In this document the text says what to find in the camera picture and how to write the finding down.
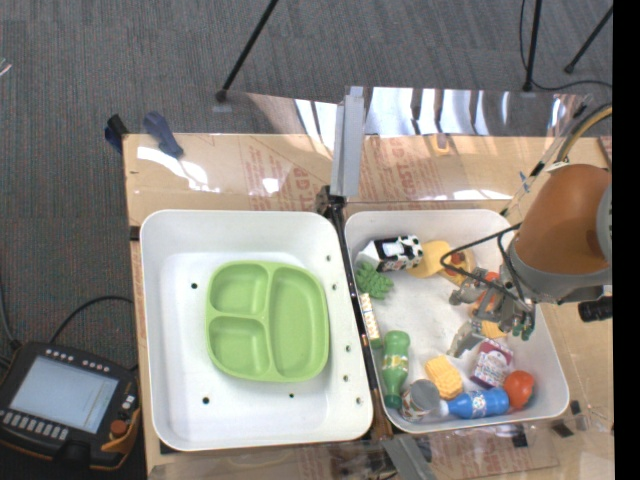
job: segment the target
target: gray carpet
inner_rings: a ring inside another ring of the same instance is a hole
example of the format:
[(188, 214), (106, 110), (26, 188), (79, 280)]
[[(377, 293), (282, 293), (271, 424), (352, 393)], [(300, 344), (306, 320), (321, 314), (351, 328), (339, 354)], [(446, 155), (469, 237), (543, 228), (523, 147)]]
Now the gray carpet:
[[(0, 277), (16, 339), (48, 340), (73, 309), (132, 297), (119, 114), (215, 132), (214, 95), (270, 0), (0, 0)], [(280, 0), (232, 89), (339, 102), (346, 85), (519, 91), (535, 0)], [(612, 100), (613, 0), (543, 0), (534, 91)], [(519, 32), (522, 30), (521, 50)], [(611, 133), (610, 120), (593, 130)], [(126, 302), (80, 313), (58, 343), (136, 363)], [(9, 357), (0, 333), (0, 356)], [(142, 438), (113, 473), (69, 473), (0, 446), (0, 478), (145, 478)]]

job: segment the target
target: display screen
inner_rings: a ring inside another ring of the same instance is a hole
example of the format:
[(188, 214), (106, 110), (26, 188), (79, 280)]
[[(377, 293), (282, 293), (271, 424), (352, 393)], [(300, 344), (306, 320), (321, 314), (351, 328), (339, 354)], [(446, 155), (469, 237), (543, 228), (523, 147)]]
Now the display screen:
[(9, 407), (95, 434), (118, 381), (39, 356)]

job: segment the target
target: green bottle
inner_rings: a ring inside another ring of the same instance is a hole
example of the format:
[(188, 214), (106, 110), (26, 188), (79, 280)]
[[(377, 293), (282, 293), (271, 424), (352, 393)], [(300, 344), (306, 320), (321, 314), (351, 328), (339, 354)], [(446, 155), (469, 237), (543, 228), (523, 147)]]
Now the green bottle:
[(392, 409), (402, 406), (402, 385), (409, 375), (410, 343), (409, 335), (404, 331), (389, 331), (384, 336), (382, 380), (387, 388), (384, 404)]

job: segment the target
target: green plate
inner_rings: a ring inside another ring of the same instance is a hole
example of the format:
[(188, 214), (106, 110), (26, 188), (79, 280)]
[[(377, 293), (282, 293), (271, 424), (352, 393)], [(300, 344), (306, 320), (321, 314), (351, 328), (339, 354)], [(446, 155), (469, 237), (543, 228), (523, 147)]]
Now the green plate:
[(329, 315), (320, 282), (307, 270), (269, 261), (234, 261), (211, 276), (209, 357), (244, 379), (299, 382), (329, 357)]

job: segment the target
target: blue water bottle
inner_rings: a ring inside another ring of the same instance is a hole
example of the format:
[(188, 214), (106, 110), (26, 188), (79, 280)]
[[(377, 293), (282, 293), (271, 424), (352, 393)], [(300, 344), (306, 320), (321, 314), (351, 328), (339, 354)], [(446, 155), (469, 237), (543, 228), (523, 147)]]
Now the blue water bottle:
[(509, 395), (501, 387), (487, 391), (468, 391), (453, 400), (440, 401), (440, 414), (454, 414), (467, 420), (504, 414), (509, 410)]

